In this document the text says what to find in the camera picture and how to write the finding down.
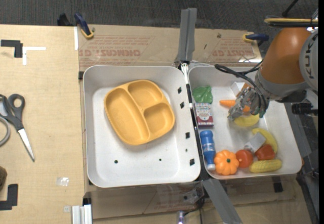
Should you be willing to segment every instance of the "blue bottle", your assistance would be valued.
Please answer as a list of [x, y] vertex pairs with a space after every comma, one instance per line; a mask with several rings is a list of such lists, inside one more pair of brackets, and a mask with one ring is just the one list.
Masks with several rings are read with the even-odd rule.
[[202, 152], [207, 162], [207, 170], [213, 171], [216, 169], [214, 164], [215, 145], [213, 140], [213, 132], [211, 130], [204, 130], [200, 133], [200, 140], [202, 145]]

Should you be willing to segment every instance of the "scissors blade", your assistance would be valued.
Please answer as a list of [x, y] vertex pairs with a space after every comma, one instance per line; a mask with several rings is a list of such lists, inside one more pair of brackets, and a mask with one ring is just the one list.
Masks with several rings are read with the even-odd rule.
[[35, 162], [35, 158], [34, 158], [34, 154], [31, 150], [31, 146], [30, 146], [30, 143], [29, 143], [29, 140], [28, 140], [28, 137], [27, 137], [27, 133], [25, 131], [25, 129], [20, 129], [18, 130], [18, 133], [22, 139], [22, 142], [24, 143], [27, 151], [28, 151], [28, 154], [30, 155], [31, 159]]

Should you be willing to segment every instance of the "scissors handle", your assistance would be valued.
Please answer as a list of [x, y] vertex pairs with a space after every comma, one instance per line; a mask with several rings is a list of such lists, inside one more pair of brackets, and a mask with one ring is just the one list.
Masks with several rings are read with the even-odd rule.
[[[21, 115], [22, 115], [22, 109], [23, 109], [23, 107], [25, 105], [25, 99], [22, 99], [21, 105], [19, 107], [16, 107], [13, 104], [13, 102], [15, 101], [15, 99], [16, 99], [15, 97], [17, 97], [17, 94], [14, 94], [14, 95], [11, 95], [11, 96], [13, 96], [13, 97], [11, 98], [12, 102], [10, 103], [6, 96], [0, 95], [0, 101], [2, 100], [2, 102], [4, 104], [4, 107], [5, 107], [5, 110], [7, 112], [6, 115], [3, 115], [3, 114], [0, 113], [0, 116], [2, 118], [6, 119], [8, 122], [11, 122], [15, 126], [16, 130], [20, 130], [20, 129], [24, 128], [24, 125], [21, 122]], [[18, 116], [20, 116], [20, 118], [16, 117], [13, 114], [13, 112], [16, 113], [16, 111], [19, 111]]]

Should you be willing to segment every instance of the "yellow divided plate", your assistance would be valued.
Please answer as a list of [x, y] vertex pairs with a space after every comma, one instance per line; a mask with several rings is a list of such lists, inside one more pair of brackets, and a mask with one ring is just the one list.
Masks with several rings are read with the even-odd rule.
[[115, 132], [130, 145], [163, 136], [175, 122], [167, 98], [149, 80], [136, 80], [112, 89], [105, 96], [104, 106]]

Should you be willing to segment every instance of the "yellow banana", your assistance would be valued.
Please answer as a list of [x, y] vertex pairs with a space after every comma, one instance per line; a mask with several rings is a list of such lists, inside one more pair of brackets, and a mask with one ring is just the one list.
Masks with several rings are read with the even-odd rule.
[[252, 173], [263, 173], [276, 171], [282, 167], [282, 161], [280, 159], [271, 159], [271, 160], [259, 160], [253, 162], [249, 166], [249, 170]]
[[242, 126], [242, 127], [249, 127], [249, 126], [253, 126], [254, 124], [256, 124], [259, 121], [260, 117], [259, 115], [249, 115], [249, 116], [240, 116], [238, 118], [234, 119], [234, 122], [238, 125], [238, 126]]
[[275, 153], [278, 151], [278, 144], [277, 141], [275, 140], [274, 136], [268, 132], [266, 129], [262, 128], [254, 128], [252, 129], [252, 133], [255, 135], [257, 132], [261, 133], [262, 136], [265, 137], [266, 141], [264, 144], [269, 144], [272, 146], [272, 149]]

